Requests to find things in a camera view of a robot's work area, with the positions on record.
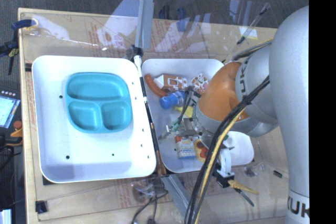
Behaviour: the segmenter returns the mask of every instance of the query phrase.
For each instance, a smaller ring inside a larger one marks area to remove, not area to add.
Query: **small box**
[[[195,146],[192,137],[176,136],[176,150],[180,159],[195,158]]]
[[[154,79],[154,83],[163,91],[167,93],[172,93],[176,91],[180,91],[182,89],[185,89],[187,87],[187,79],[169,75],[169,74],[163,74],[159,76],[158,78]]]

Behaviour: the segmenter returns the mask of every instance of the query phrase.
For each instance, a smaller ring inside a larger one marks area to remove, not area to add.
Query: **black clamp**
[[[30,27],[36,24],[36,21],[31,19],[20,20],[11,25],[12,30],[14,31],[13,40],[5,42],[0,46],[0,57],[8,55],[11,59],[9,61],[8,75],[12,73],[14,56],[18,54],[18,30],[25,27]]]
[[[46,201],[36,201],[35,202],[35,212],[42,214],[48,212],[47,202]]]
[[[130,45],[126,50],[124,58],[134,62],[134,56],[137,55],[140,57],[143,56],[142,48],[138,48],[135,45]]]
[[[227,188],[230,186],[230,184],[228,183],[228,181],[231,179],[235,179],[235,175],[232,174],[232,175],[229,175],[229,176],[226,176],[226,177],[223,177],[219,172],[218,170],[221,169],[221,165],[216,163],[216,166],[215,166],[215,170],[213,172],[213,176],[216,177],[216,182],[222,187],[222,188]]]

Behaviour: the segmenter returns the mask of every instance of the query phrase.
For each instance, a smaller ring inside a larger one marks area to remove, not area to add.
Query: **yellow object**
[[[175,106],[174,109],[182,112],[182,107],[181,106]],[[184,115],[191,118],[192,114],[193,114],[193,108],[191,106],[188,106],[187,109],[184,112]]]
[[[216,155],[217,155],[217,152],[220,150],[220,146],[222,145],[222,142],[224,140],[224,137],[226,136],[226,134],[230,131],[232,125],[238,120],[238,118],[240,117],[240,115],[243,113],[243,111],[245,110],[245,108],[243,108],[228,124],[228,126],[223,130],[223,132],[220,134],[220,136],[218,137],[218,140],[217,140],[217,143],[215,145],[215,148],[213,150],[213,153],[211,155],[211,158],[210,158],[210,162],[209,162],[209,165],[208,165],[208,169],[205,171],[205,175],[203,177],[203,180],[202,180],[202,188],[201,188],[201,192],[199,194],[199,196],[201,197],[203,192],[205,191],[205,185],[206,185],[206,181],[207,179],[209,178],[210,176],[210,170],[211,170],[211,167],[213,166],[214,162],[216,161]],[[198,219],[200,218],[200,211],[197,212],[197,215],[196,215],[196,220],[195,220],[195,224],[198,223]]]
[[[8,56],[9,57],[13,57],[13,56],[15,56],[16,54],[18,54],[19,53],[19,48],[15,48],[15,49],[12,49],[11,51],[10,51],[10,53],[8,54]]]
[[[23,132],[22,132],[22,128],[20,128],[19,130],[16,130],[15,132],[10,134],[11,137],[23,137]],[[18,144],[7,144],[8,146],[20,146],[22,145],[22,140],[20,143]]]
[[[259,195],[259,192],[257,192],[254,189],[251,189],[249,187],[246,187],[245,185],[243,185],[242,183],[238,182],[237,180],[228,180],[228,183],[230,184],[231,188],[237,188],[237,189],[248,191],[249,193],[253,193],[255,195]]]
[[[206,154],[208,152],[208,149],[202,143],[201,139],[198,138],[194,142],[194,147],[195,147],[196,158],[202,163],[205,162],[205,158],[206,158]]]
[[[27,29],[27,30],[31,30],[31,29],[37,28],[37,26],[38,26],[38,20],[37,20],[37,19],[35,19],[35,18],[32,18],[32,20],[35,22],[35,24],[34,24],[34,25],[31,25],[31,26],[28,26],[28,27],[26,27],[26,29]]]

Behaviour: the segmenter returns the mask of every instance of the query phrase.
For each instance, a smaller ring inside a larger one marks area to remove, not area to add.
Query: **yellow cable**
[[[200,192],[200,197],[202,196],[203,192],[204,192],[204,189],[205,189],[205,185],[206,185],[206,182],[207,182],[207,179],[209,178],[209,175],[210,175],[210,171],[211,171],[211,167],[213,166],[213,163],[215,162],[216,160],[216,155],[217,155],[217,152],[219,151],[219,148],[225,138],[225,135],[229,132],[229,130],[231,129],[232,125],[238,120],[239,116],[242,114],[242,112],[244,111],[245,108],[242,109],[242,111],[240,111],[229,123],[229,125],[223,130],[223,132],[220,134],[220,136],[218,137],[218,141],[217,141],[217,144],[215,145],[215,148],[214,148],[214,152],[212,153],[211,155],[211,158],[210,158],[210,162],[209,162],[209,165],[208,165],[208,168],[205,172],[205,175],[203,177],[203,181],[202,181],[202,188],[201,188],[201,192]],[[198,218],[200,216],[200,212],[201,210],[198,211],[197,213],[197,216],[196,216],[196,220],[195,220],[195,224],[198,223]]]

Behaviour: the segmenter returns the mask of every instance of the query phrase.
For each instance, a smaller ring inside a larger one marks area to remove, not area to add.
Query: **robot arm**
[[[308,141],[309,7],[290,15],[271,45],[243,63],[229,62],[211,79],[194,109],[194,122],[208,146],[228,112],[269,75],[270,84],[257,95],[232,127],[249,136],[279,126],[289,169],[287,224],[309,223]]]

